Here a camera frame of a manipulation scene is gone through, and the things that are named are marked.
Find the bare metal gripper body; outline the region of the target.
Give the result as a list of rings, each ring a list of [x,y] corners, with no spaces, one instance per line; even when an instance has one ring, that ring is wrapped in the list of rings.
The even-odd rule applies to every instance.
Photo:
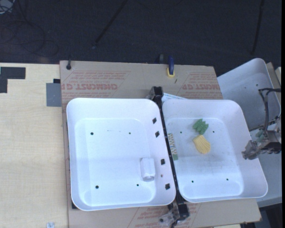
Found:
[[[259,137],[259,148],[261,154],[278,154],[282,150],[281,133],[267,130]]]

